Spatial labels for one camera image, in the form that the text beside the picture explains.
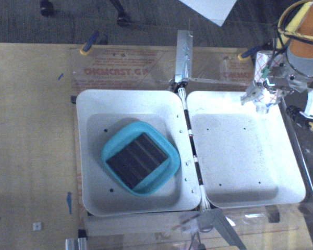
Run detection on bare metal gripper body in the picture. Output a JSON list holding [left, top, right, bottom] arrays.
[[262, 66, 313, 94]]

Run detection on white plastic tray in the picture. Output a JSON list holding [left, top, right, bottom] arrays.
[[75, 89, 202, 217], [186, 90, 307, 209]]

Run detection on thin black and white rod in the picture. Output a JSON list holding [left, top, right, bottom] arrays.
[[177, 86, 212, 213]]

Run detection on brown cardboard board, red print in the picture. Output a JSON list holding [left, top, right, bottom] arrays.
[[69, 45, 313, 241]]

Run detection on dark ribbed square block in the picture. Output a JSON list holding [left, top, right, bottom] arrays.
[[105, 132, 170, 190]]

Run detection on turquoise square bowl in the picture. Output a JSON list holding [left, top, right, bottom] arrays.
[[100, 121, 182, 197]]

